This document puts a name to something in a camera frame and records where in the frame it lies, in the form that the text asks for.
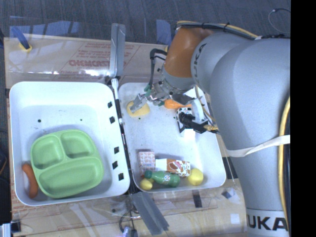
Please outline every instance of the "bottle label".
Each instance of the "bottle label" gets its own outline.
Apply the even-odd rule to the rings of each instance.
[[[164,177],[163,177],[163,182],[162,182],[162,184],[168,184],[169,181],[170,181],[170,174],[167,173],[167,174],[165,174]]]

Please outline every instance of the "sausage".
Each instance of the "sausage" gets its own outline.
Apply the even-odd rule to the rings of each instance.
[[[39,191],[39,184],[36,181],[32,166],[28,163],[22,165],[22,170],[27,175],[30,183],[29,198],[35,198]]]

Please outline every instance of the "lemon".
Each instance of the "lemon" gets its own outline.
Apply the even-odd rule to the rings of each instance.
[[[151,190],[153,187],[153,182],[154,180],[152,178],[144,178],[142,181],[140,181],[140,188],[145,191]]]
[[[188,181],[192,185],[200,185],[203,181],[203,173],[197,168],[191,169],[191,174],[188,176]]]

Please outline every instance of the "white cable tie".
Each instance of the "white cable tie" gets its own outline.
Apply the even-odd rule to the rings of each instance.
[[[238,150],[228,150],[226,149],[227,153],[231,157],[244,157],[249,154],[252,154],[254,152],[257,152],[259,150],[273,147],[273,146],[280,146],[280,145],[285,145],[285,144],[290,144],[290,135],[283,135],[279,136],[277,138],[268,140],[262,144],[259,144],[258,146],[251,147],[251,148],[244,148],[244,149],[238,149]]]

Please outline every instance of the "dark floor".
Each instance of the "dark floor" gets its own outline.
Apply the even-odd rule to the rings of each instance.
[[[230,23],[256,35],[290,32],[291,0],[0,0],[0,29],[27,22],[80,22],[81,36],[109,39],[109,26],[126,26],[126,41],[170,42],[165,32],[178,20]],[[0,48],[0,151],[8,158],[3,49]],[[0,175],[0,225],[10,221],[8,164]]]

